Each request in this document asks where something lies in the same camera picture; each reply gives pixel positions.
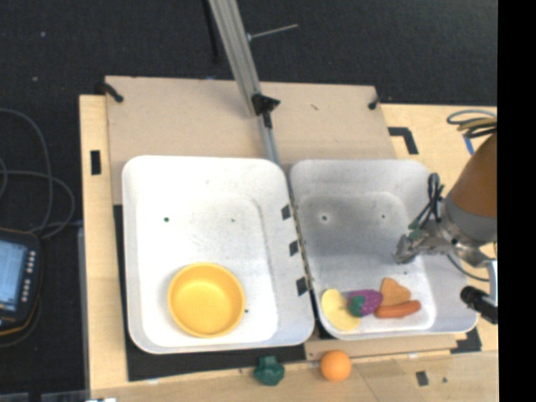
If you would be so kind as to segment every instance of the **metal stand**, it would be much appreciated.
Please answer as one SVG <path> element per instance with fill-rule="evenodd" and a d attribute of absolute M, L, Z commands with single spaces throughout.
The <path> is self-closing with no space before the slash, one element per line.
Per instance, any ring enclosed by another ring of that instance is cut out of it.
<path fill-rule="evenodd" d="M 259 127 L 266 155 L 272 162 L 280 165 L 270 118 L 270 112 L 279 101 L 264 97 L 261 93 L 249 40 L 236 0 L 209 0 L 209 3 L 246 110 L 251 116 L 262 116 L 259 118 Z"/>

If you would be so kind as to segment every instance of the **bowl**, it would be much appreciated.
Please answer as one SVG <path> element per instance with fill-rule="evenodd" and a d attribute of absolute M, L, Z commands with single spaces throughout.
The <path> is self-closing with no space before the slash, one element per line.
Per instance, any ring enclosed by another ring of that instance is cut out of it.
<path fill-rule="evenodd" d="M 173 320 L 195 337 L 221 337 L 244 316 L 244 289 L 221 265 L 197 263 L 181 269 L 169 285 L 167 298 Z"/>

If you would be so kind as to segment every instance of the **blue screen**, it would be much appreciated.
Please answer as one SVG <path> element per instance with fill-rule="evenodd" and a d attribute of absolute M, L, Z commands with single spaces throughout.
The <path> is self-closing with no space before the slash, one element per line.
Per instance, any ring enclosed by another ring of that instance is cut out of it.
<path fill-rule="evenodd" d="M 0 240 L 0 303 L 17 304 L 26 247 Z"/>

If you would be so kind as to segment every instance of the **metal pole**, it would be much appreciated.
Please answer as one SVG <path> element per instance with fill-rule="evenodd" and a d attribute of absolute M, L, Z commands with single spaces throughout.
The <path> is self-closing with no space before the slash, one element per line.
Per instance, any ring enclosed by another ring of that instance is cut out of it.
<path fill-rule="evenodd" d="M 209 3 L 247 113 L 257 117 L 253 97 L 261 95 L 259 77 L 236 0 L 209 0 Z M 266 155 L 272 162 L 280 165 L 271 127 L 266 126 L 262 117 L 257 119 Z"/>

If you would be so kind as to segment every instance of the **wooden table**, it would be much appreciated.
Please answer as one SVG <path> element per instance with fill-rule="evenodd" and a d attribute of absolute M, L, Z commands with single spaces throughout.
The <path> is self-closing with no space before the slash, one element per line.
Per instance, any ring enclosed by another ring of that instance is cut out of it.
<path fill-rule="evenodd" d="M 116 82 L 115 87 L 118 84 L 124 88 L 133 81 L 127 78 L 111 79 Z M 171 86 L 173 88 L 182 84 L 191 85 L 192 81 L 167 80 L 167 82 L 173 83 Z M 219 98 L 214 97 L 214 94 L 207 97 L 204 95 L 203 85 L 202 82 L 193 95 L 191 91 L 189 92 L 194 112 L 199 111 L 195 110 L 195 103 L 203 101 L 205 106 L 211 106 L 212 99 L 221 100 L 228 95 L 231 88 L 229 83 L 224 81 L 210 83 L 210 88 L 214 88 L 214 85 L 217 88 L 221 87 L 222 94 Z M 344 120 L 343 109 L 352 105 L 351 102 L 338 101 L 337 94 L 348 95 L 349 100 L 356 100 L 361 105 L 363 101 L 374 98 L 374 89 L 371 92 L 370 88 L 360 89 L 343 85 L 322 88 L 321 85 L 263 84 L 264 90 L 279 91 L 279 96 L 286 95 L 287 101 L 292 100 L 294 96 L 301 97 L 302 106 L 294 106 L 292 117 L 289 116 L 290 120 L 286 119 L 285 123 L 279 125 L 279 129 L 284 126 L 287 133 L 292 132 L 296 124 L 305 123 L 308 126 L 309 123 L 303 118 L 315 117 L 314 115 L 323 107 L 329 107 L 330 114 L 339 112 L 341 116 L 332 118 L 331 121 L 335 126 L 333 129 L 338 134 L 333 136 L 331 141 L 319 142 L 318 136 L 322 135 L 322 127 L 317 126 L 316 131 L 313 130 L 311 133 L 314 141 L 309 151 L 314 151 L 311 152 L 314 157 L 321 157 L 322 149 L 332 151 L 336 157 L 347 157 L 348 154 L 356 157 L 356 152 L 352 150 L 349 142 L 343 144 L 344 152 L 337 149 L 337 143 L 340 144 L 341 137 L 345 134 L 343 127 L 336 125 L 339 120 Z M 202 397 L 210 387 L 212 395 L 221 395 L 221 399 L 232 397 L 234 400 L 252 400 L 254 397 L 261 397 L 263 400 L 282 398 L 346 400 L 349 395 L 359 395 L 360 400 L 393 400 L 391 398 L 395 394 L 397 394 L 396 400 L 413 401 L 441 400 L 441 397 L 454 394 L 462 395 L 459 400 L 498 399 L 497 327 L 483 320 L 477 325 L 482 340 L 482 351 L 476 353 L 450 355 L 450 349 L 464 339 L 465 334 L 352 343 L 320 340 L 313 335 L 306 342 L 307 362 L 286 365 L 286 377 L 276 388 L 261 386 L 252 378 L 249 368 L 179 375 L 152 380 L 149 383 L 129 382 L 112 215 L 113 165 L 110 150 L 114 145 L 111 144 L 109 117 L 110 108 L 114 105 L 109 97 L 99 95 L 80 97 L 88 363 L 93 397 L 117 397 L 121 400 L 176 400 L 180 396 L 181 400 L 195 400 Z M 382 118 L 381 123 L 385 128 L 387 126 L 409 128 L 419 154 L 409 154 L 402 137 L 391 137 L 389 147 L 381 146 L 381 156 L 378 157 L 391 157 L 392 154 L 392 157 L 421 161 L 431 171 L 441 175 L 448 190 L 469 158 L 460 133 L 445 123 L 449 114 L 460 109 L 454 106 L 379 106 L 374 113 L 375 117 L 379 115 Z M 229 106 L 225 112 L 227 116 L 220 112 L 218 117 L 233 117 L 235 108 Z M 301 135 L 300 148 L 291 147 L 290 143 L 285 142 L 285 135 L 280 135 L 283 138 L 281 145 L 283 159 L 290 156 L 291 160 L 298 160 L 302 157 L 303 150 L 307 152 L 307 135 L 304 136 L 303 133 Z M 365 148 L 358 151 L 357 157 L 367 155 L 367 151 L 374 147 L 374 139 L 371 140 L 366 132 L 360 136 L 363 139 L 368 138 L 368 145 L 365 147 L 360 143 L 361 147 Z M 95 151 L 100 154 L 98 177 L 95 176 L 95 167 L 92 167 L 91 161 L 92 156 L 95 157 Z M 213 151 L 208 150 L 207 153 L 211 156 Z M 256 156 L 259 151 L 245 151 L 244 154 Z M 487 290 L 485 284 L 474 286 Z M 317 360 L 330 348 L 341 348 L 353 358 L 355 366 L 353 375 L 344 383 L 328 383 L 318 372 Z M 419 386 L 415 380 L 415 373 L 422 371 L 426 372 L 429 380 L 426 386 Z"/>

